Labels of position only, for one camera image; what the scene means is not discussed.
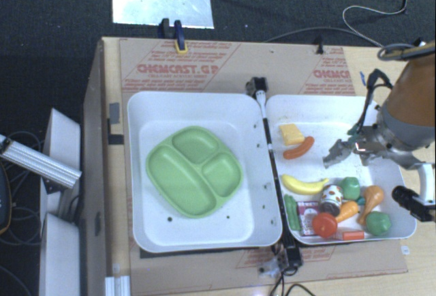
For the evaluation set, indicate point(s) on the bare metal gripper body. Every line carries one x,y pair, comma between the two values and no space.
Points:
381,148

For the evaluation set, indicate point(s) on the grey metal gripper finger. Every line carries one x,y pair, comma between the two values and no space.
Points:
344,144
332,159

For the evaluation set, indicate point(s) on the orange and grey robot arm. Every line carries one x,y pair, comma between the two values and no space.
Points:
415,93

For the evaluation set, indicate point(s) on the orange sausage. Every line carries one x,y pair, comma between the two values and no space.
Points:
299,149

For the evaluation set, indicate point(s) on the green bell pepper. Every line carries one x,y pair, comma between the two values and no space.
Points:
378,223
350,188

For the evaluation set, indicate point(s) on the white plastic tray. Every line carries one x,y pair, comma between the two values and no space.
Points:
190,240
327,110

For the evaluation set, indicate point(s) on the yellow banana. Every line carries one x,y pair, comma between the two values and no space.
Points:
301,186

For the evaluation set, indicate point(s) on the small printed can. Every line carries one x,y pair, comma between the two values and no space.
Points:
332,200

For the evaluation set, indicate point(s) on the yellow cheese wedge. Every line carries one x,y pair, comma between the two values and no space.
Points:
291,134

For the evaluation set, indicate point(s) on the orange chicken drumstick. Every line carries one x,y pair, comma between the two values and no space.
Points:
372,197

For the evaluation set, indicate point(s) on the small teal piece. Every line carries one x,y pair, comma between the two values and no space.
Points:
361,200

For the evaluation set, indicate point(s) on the orange carrot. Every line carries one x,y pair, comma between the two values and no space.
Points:
349,210

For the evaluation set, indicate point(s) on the pink and white packet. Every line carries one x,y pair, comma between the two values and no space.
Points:
306,216

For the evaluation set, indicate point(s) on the red tomato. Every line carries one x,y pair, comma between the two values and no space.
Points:
324,224

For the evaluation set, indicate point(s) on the green pea pod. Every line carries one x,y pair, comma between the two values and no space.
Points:
292,212

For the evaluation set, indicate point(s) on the thin black and white rod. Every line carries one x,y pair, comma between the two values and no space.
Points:
266,124

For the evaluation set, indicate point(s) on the orange rectangular block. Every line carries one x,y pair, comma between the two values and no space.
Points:
353,235

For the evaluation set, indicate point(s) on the brown cardboard board red print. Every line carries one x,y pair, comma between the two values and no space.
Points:
225,66

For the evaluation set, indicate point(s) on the green divided plate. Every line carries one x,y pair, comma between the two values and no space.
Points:
184,172

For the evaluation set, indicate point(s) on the black cylinder on white bracket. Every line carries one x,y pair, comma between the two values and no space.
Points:
410,200

